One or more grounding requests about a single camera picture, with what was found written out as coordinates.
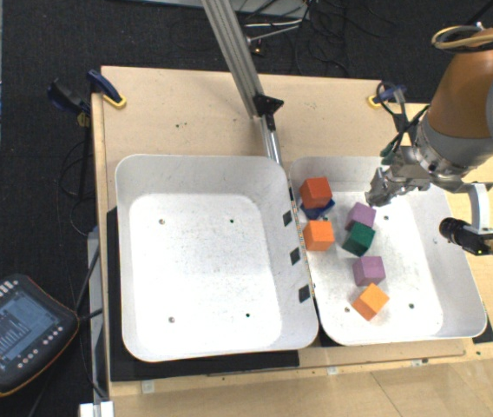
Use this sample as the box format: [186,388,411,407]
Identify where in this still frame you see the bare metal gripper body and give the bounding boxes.
[384,145,473,193]

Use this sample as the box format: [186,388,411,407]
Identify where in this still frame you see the purple cube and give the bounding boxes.
[344,202,378,232]
[352,255,387,288]

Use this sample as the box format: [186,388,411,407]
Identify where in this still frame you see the green cube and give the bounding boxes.
[341,222,377,258]

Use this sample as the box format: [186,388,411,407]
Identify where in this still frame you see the red-orange cube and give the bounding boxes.
[299,176,333,210]

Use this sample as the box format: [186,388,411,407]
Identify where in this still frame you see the blue cube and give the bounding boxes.
[299,198,337,222]

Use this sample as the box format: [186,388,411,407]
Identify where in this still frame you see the orange cube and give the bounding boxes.
[352,281,391,322]
[302,219,336,253]

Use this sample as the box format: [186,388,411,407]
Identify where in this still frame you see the white plastic tray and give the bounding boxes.
[288,156,489,348]
[114,153,320,363]

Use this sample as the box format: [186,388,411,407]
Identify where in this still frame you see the pale wood board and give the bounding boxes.
[100,64,467,387]

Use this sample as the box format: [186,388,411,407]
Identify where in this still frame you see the black cylinder on white bracket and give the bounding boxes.
[438,181,493,257]

